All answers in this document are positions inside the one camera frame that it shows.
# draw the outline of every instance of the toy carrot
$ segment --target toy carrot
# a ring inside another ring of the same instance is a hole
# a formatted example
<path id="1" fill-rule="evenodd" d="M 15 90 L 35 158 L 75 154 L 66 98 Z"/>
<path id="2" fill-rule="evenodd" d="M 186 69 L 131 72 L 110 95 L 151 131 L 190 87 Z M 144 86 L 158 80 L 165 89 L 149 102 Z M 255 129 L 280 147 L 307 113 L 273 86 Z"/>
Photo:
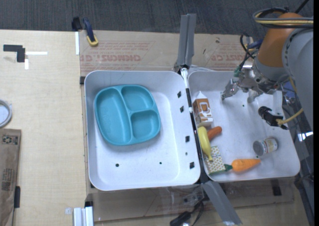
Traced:
<path id="1" fill-rule="evenodd" d="M 207 132 L 207 135 L 208 135 L 208 140 L 211 140 L 214 136 L 220 134 L 222 132 L 222 128 L 221 126 L 216 126 L 214 128 L 211 128 L 208 132 Z"/>
<path id="2" fill-rule="evenodd" d="M 244 171 L 254 167 L 261 162 L 260 159 L 237 159 L 231 165 L 225 164 L 226 171 L 232 169 L 236 172 Z"/>

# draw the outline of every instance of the blue divided plate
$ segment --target blue divided plate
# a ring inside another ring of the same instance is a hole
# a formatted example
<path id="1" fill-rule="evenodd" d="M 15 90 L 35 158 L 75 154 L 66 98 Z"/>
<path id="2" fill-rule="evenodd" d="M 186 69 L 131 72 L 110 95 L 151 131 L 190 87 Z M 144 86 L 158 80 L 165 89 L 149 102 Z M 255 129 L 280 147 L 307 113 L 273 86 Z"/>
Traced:
<path id="1" fill-rule="evenodd" d="M 117 85 L 102 89 L 94 100 L 103 138 L 114 145 L 148 141 L 160 131 L 160 114 L 148 89 Z"/>

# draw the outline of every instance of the tin can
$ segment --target tin can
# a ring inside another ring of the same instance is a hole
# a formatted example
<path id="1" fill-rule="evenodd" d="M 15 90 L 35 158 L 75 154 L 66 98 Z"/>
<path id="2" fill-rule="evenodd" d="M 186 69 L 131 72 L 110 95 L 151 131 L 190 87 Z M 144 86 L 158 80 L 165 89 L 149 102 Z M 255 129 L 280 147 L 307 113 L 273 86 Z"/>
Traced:
<path id="1" fill-rule="evenodd" d="M 270 136 L 265 140 L 255 141 L 253 143 L 253 149 L 257 155 L 262 156 L 266 153 L 276 151 L 278 149 L 278 142 L 274 137 Z"/>

